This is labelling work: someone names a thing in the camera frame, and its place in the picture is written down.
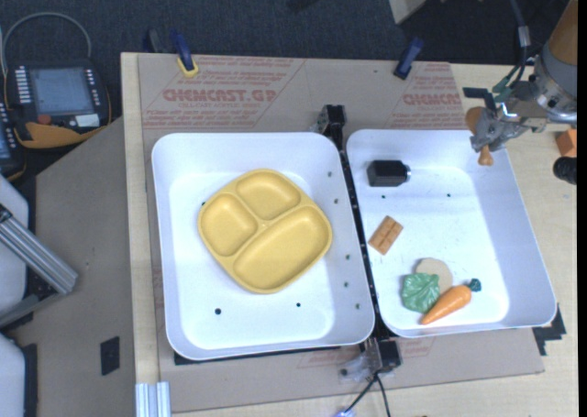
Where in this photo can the black box with knob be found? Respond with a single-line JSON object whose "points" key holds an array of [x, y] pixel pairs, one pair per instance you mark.
{"points": [[385, 173]]}

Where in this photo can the orange block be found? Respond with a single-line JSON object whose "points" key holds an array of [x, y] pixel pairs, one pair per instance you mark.
{"points": [[568, 142]]}

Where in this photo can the orange biscuit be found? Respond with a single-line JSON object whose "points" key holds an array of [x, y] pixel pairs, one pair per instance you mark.
{"points": [[385, 235]]}

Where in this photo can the brown cardboard board, red print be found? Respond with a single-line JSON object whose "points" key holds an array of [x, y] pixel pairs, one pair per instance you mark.
{"points": [[275, 85]]}

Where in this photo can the orange carrot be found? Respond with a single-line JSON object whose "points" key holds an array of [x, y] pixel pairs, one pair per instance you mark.
{"points": [[447, 303]]}

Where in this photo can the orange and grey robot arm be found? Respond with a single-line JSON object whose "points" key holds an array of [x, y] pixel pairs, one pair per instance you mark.
{"points": [[563, 35]]}

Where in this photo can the orange toy drumstick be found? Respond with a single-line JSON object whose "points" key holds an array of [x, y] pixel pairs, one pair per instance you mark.
{"points": [[472, 118]]}

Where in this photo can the beige round biscuit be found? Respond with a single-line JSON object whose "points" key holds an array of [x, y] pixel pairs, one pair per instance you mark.
{"points": [[440, 268]]}

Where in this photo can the white plastic tray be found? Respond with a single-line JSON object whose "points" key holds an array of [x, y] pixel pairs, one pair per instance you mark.
{"points": [[463, 232], [257, 323]]}

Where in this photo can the green lettuce leaf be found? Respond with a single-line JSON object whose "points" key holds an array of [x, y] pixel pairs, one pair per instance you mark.
{"points": [[419, 292]]}

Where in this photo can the thin black rod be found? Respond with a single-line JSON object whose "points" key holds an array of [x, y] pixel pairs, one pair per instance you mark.
{"points": [[355, 209]]}

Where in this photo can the black cylinder on white bracket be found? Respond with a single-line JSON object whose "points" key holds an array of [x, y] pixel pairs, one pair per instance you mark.
{"points": [[566, 171]]}

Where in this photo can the yellow divided plate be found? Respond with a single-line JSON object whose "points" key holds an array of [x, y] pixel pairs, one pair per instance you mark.
{"points": [[263, 232]]}

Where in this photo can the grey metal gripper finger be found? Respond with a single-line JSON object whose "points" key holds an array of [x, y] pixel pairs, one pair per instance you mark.
{"points": [[506, 135], [483, 133]]}

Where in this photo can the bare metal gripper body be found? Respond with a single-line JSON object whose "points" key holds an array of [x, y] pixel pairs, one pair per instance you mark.
{"points": [[527, 110]]}

